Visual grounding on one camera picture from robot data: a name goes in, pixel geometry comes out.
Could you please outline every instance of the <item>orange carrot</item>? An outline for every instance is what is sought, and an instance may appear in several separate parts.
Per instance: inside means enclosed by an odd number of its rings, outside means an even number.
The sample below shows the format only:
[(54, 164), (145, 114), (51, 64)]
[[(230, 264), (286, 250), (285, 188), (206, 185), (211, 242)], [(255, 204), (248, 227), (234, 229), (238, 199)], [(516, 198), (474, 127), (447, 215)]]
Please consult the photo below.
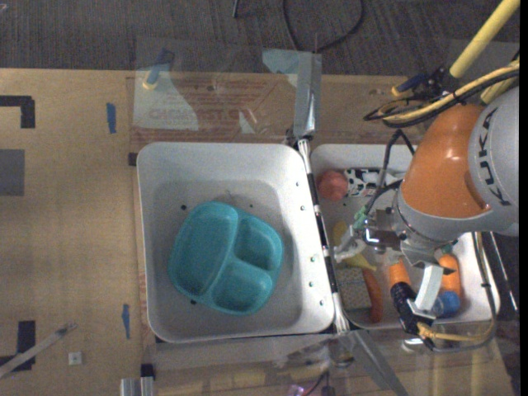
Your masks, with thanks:
[(389, 267), (389, 285), (393, 287), (396, 283), (404, 282), (411, 285), (411, 279), (407, 273), (407, 269), (403, 264), (403, 259), (400, 258), (398, 263)]
[(459, 298), (462, 295), (462, 284), (460, 283), (460, 267), (459, 262), (453, 254), (444, 254), (438, 260), (438, 263), (443, 266), (455, 270), (454, 273), (442, 276), (441, 289), (444, 291), (455, 292)]
[(370, 297), (370, 321), (379, 323), (383, 318), (383, 295), (380, 284), (371, 270), (363, 268), (361, 271), (363, 272), (363, 280)]

